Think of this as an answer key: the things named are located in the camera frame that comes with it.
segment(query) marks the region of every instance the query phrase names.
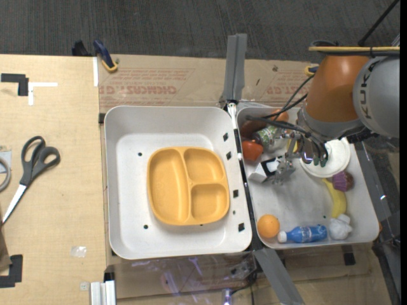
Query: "yellow divided plate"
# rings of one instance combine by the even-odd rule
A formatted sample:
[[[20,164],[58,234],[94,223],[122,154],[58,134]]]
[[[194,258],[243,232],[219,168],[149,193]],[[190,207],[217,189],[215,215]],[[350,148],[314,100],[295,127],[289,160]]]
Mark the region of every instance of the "yellow divided plate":
[[[168,147],[148,161],[151,209],[170,225],[200,225],[221,219],[229,210],[229,188],[220,157],[200,147]]]

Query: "yellow banana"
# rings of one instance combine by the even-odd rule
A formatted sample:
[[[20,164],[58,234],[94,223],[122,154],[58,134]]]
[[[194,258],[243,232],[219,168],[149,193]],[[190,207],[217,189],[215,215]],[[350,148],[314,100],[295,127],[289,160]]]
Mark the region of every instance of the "yellow banana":
[[[327,179],[322,179],[322,181],[326,184],[326,186],[329,189],[329,193],[331,194],[332,197],[332,212],[331,216],[332,218],[337,218],[340,214],[344,214],[346,212],[346,207],[347,207],[347,202],[346,202],[346,196],[345,193],[339,190],[336,190],[332,183],[328,181]]]

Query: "red tomato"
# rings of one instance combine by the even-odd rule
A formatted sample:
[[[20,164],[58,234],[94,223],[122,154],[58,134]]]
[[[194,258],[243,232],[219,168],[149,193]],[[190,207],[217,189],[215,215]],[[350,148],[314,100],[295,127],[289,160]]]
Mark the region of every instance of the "red tomato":
[[[243,158],[255,161],[263,153],[263,146],[253,141],[245,140],[242,142]]]

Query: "black scissors handle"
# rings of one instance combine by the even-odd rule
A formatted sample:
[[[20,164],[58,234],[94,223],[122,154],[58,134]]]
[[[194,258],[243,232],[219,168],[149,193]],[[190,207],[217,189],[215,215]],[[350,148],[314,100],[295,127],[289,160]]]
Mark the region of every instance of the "black scissors handle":
[[[35,147],[32,152],[31,159],[29,161],[25,160],[25,155],[27,154],[30,145],[39,140],[39,144]],[[45,162],[45,159],[49,156],[55,156],[51,161]],[[57,165],[61,160],[58,149],[54,147],[45,147],[45,140],[43,137],[37,135],[29,139],[23,146],[21,152],[21,162],[23,164],[23,176],[20,180],[20,184],[24,186],[29,186],[31,182],[47,168]]]

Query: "metal bracket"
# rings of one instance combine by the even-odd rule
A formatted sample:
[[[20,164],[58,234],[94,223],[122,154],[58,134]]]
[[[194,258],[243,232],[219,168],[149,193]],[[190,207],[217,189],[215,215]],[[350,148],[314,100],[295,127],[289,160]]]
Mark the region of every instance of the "metal bracket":
[[[263,269],[281,304],[304,304],[300,293],[297,291],[291,277],[274,249],[263,248],[254,251],[253,254]]]
[[[90,305],[116,305],[114,280],[92,282],[89,289]]]
[[[244,59],[247,48],[247,34],[228,36],[226,72],[220,103],[239,101],[244,88]]]

